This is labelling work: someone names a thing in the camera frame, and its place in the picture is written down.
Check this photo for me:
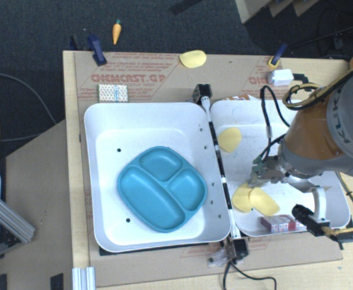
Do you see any orange carrot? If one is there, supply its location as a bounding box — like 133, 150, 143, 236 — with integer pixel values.
112, 19, 122, 46

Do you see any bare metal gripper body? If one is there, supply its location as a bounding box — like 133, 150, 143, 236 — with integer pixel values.
254, 156, 314, 193

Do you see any white rectangular block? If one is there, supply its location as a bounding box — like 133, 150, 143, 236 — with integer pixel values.
267, 68, 295, 87

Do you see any black block with thin wires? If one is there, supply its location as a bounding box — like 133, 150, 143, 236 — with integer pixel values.
226, 237, 250, 265
192, 83, 213, 105

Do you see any black cylinder on white bracket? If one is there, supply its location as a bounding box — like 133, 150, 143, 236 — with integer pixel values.
291, 187, 332, 237

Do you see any white patterned packet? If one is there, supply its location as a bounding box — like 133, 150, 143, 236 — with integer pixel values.
97, 83, 129, 103

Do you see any yellow potato chip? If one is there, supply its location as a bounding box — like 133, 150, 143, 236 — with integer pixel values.
231, 182, 254, 214
248, 186, 281, 217
179, 50, 208, 69
217, 126, 243, 154

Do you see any thin black and white rod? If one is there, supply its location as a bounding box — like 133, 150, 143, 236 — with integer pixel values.
201, 96, 238, 239

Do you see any blue divided plate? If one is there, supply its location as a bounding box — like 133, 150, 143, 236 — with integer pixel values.
116, 146, 209, 234

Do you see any brown cardboard board red print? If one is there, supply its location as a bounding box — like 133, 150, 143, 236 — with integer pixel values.
73, 51, 351, 288

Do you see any orange and white packet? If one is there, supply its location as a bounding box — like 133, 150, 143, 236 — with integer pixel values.
223, 94, 257, 102

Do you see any white plastic tray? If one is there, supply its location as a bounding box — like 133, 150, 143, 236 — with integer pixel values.
83, 101, 233, 254
209, 98, 352, 238

